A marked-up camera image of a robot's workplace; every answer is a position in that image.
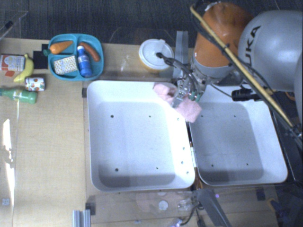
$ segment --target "banana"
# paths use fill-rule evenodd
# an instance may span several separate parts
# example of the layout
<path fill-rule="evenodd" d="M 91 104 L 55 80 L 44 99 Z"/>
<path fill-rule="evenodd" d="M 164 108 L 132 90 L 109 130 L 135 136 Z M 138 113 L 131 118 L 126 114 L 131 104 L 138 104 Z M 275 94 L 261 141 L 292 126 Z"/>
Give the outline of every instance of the banana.
<path fill-rule="evenodd" d="M 34 62 L 28 57 L 28 54 L 24 55 L 25 57 L 25 66 L 24 70 L 15 77 L 14 82 L 24 82 L 26 77 L 29 77 L 33 74 L 34 71 Z"/>

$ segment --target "pink cloth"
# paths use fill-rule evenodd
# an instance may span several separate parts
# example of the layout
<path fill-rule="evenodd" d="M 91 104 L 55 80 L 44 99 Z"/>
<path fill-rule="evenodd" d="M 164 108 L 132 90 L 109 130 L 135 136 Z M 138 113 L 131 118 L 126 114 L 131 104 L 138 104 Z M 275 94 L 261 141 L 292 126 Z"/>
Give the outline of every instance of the pink cloth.
<path fill-rule="evenodd" d="M 177 88 L 173 84 L 155 84 L 153 90 L 156 94 L 164 101 L 168 102 L 169 105 L 173 101 L 174 94 Z M 176 111 L 180 113 L 186 121 L 195 122 L 199 116 L 202 108 L 195 101 L 191 101 L 188 96 L 184 96 L 183 101 L 176 108 Z"/>

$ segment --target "white container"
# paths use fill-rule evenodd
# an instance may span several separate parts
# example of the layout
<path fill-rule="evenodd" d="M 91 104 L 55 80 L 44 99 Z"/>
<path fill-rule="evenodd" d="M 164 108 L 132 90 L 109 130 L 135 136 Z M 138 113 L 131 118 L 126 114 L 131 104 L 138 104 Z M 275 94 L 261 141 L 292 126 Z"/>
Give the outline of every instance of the white container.
<path fill-rule="evenodd" d="M 156 56 L 158 52 L 169 58 L 174 57 L 172 48 L 164 40 L 150 39 L 144 41 L 140 46 L 140 59 L 150 72 L 158 73 L 169 67 L 163 59 Z"/>
<path fill-rule="evenodd" d="M 88 87 L 91 179 L 105 192 L 182 189 L 195 178 L 183 117 L 152 82 Z M 230 93 L 238 87 L 222 87 Z M 213 186 L 280 183 L 287 177 L 268 107 L 233 102 L 212 87 L 190 124 L 201 179 Z"/>

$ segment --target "metal bracket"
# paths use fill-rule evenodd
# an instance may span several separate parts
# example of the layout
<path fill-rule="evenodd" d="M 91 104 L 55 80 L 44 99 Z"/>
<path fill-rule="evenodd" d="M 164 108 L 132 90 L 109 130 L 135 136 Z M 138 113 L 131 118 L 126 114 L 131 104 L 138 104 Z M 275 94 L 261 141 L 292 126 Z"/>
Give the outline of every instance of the metal bracket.
<path fill-rule="evenodd" d="M 74 210 L 72 212 L 73 227 L 91 227 L 90 225 L 90 210 Z"/>

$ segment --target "blue divided tray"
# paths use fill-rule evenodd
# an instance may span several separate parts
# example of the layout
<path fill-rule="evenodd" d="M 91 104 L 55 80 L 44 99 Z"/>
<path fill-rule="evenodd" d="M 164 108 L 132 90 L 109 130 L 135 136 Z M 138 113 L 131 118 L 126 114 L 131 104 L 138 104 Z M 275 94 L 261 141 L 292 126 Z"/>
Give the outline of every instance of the blue divided tray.
<path fill-rule="evenodd" d="M 62 51 L 61 54 L 49 54 L 48 55 L 48 65 L 49 65 L 49 70 L 52 72 L 52 74 L 57 77 L 58 79 L 61 80 L 68 80 L 68 81 L 88 81 L 88 80 L 95 80 L 97 79 L 101 73 L 103 72 L 103 67 L 104 67 L 104 56 L 103 56 L 103 50 L 100 41 L 91 35 L 85 35 L 85 34 L 63 34 L 63 35 L 56 35 L 53 37 L 48 45 L 48 48 L 57 42 L 62 42 L 62 41 L 68 41 L 72 40 L 73 44 L 71 44 L 68 48 L 66 48 L 64 51 Z M 54 71 L 54 66 L 53 62 L 56 60 L 63 59 L 65 57 L 69 57 L 72 55 L 76 56 L 77 59 L 77 46 L 79 45 L 80 42 L 85 42 L 89 44 L 92 48 L 96 50 L 96 52 L 100 56 L 100 60 L 98 62 L 95 62 L 91 55 L 88 54 L 89 56 L 89 61 L 90 61 L 90 67 L 92 70 L 92 76 L 89 78 L 85 78 L 80 74 L 80 71 L 73 71 L 64 75 L 58 75 Z"/>

